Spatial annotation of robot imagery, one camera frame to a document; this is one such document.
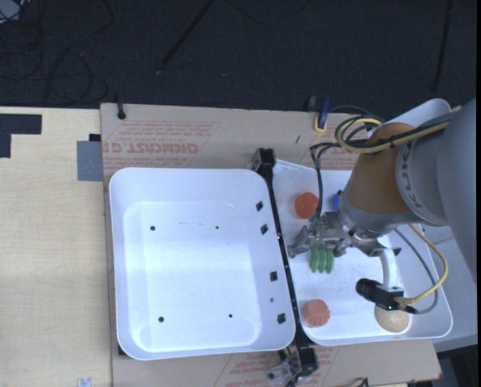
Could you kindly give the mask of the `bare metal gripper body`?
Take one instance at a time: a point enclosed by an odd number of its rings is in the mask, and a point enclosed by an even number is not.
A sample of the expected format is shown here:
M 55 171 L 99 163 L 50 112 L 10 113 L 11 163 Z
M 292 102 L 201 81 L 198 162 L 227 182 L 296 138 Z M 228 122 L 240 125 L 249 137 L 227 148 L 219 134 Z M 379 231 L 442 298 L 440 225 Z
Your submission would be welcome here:
M 339 239 L 349 239 L 352 248 L 356 248 L 369 257 L 379 256 L 382 253 L 382 244 L 379 235 L 373 231 L 356 224 L 350 217 L 329 211 L 321 216 L 313 215 L 308 224 L 313 244 L 323 244 L 326 248 L 333 249 L 333 244 Z

